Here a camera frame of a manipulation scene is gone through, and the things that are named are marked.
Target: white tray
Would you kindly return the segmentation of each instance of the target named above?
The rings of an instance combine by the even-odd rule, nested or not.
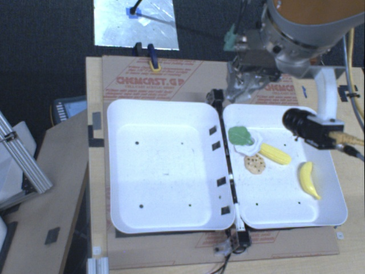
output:
[[[244,156],[228,143],[241,217],[257,229],[340,225],[347,219],[347,207],[331,154],[317,150],[301,138],[295,141],[282,124],[282,116],[290,108],[230,104],[224,110],[227,132],[231,127],[245,126],[259,132],[264,143],[292,158],[289,165],[282,166],[264,157],[264,172],[253,175],[245,168]],[[299,183],[299,165],[308,161],[313,162],[311,177],[321,200],[305,193]]]
[[[231,226],[232,194],[214,108],[205,103],[121,99],[110,104],[107,122],[111,219],[118,230]]]

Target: yellow cable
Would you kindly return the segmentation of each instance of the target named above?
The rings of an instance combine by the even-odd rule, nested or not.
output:
[[[355,85],[354,85],[354,79],[352,77],[352,54],[354,51],[354,34],[355,34],[355,30],[351,29],[349,32],[349,36],[348,36],[348,54],[347,54],[347,60],[348,60],[348,73],[350,76],[350,83],[352,85],[352,91],[355,92]],[[355,100],[355,105],[356,105],[356,109],[359,111],[359,114],[361,116],[361,118],[364,119],[364,111],[361,108],[361,105],[358,101],[358,98],[354,98]]]
[[[329,132],[329,137],[336,140],[336,144],[354,144],[364,146],[364,140],[344,132],[332,131]]]

